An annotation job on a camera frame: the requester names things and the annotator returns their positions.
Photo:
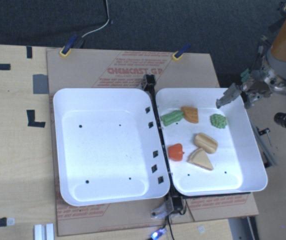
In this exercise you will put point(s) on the black cylinder on white bracket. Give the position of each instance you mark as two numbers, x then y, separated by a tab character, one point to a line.
283	120

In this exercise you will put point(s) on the green toy bean pods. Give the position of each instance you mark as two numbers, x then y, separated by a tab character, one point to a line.
171	117

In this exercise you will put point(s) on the thin black rod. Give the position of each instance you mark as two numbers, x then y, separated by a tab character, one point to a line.
162	139

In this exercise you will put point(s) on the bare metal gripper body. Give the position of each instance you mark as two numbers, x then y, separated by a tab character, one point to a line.
259	87

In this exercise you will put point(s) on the orange toy bell pepper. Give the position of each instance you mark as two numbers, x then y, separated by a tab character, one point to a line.
175	152

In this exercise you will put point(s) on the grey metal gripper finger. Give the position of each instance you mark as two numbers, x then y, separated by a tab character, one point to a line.
229	96
250	101

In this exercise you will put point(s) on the green toy grapes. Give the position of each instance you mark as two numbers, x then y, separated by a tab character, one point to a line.
218	121

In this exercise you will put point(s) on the white plastic tray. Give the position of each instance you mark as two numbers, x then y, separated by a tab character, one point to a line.
208	181
103	146

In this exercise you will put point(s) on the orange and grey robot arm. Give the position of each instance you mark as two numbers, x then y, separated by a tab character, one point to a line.
281	44

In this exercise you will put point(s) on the tan toy bread roll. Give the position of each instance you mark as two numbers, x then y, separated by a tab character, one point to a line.
205	142

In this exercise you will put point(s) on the brown cardboard board red print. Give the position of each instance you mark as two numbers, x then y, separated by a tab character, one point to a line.
88	69

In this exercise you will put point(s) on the tan toy sandwich wedge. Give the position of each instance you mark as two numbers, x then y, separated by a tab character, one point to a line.
201	160

